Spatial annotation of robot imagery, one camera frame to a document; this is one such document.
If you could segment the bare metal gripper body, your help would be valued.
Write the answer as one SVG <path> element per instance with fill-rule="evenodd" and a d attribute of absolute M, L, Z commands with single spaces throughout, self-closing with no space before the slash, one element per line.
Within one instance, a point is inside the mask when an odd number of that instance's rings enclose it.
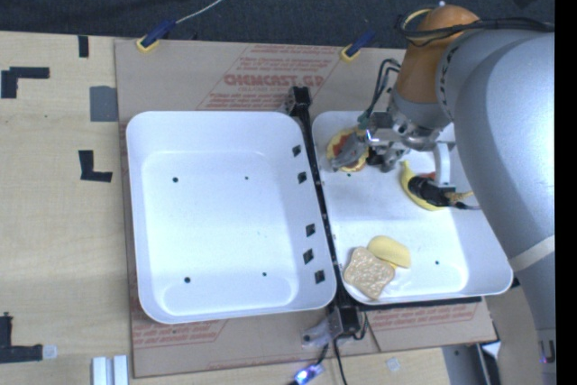
<path fill-rule="evenodd" d="M 368 144 L 374 149 L 431 151 L 439 134 L 439 128 L 414 124 L 393 112 L 375 112 L 368 122 Z"/>

